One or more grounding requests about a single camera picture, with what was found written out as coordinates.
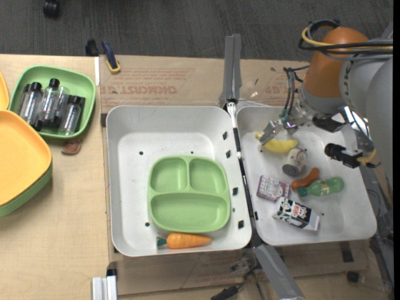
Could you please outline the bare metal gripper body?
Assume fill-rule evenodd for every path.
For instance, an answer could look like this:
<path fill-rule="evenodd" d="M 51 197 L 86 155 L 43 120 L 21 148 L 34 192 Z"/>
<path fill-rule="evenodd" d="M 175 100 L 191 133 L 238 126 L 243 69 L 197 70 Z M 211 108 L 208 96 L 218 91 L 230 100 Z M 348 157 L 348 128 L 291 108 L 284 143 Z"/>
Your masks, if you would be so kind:
<path fill-rule="evenodd" d="M 308 104 L 296 104 L 283 111 L 282 124 L 288 134 L 294 134 L 301 126 L 312 126 L 315 109 Z"/>

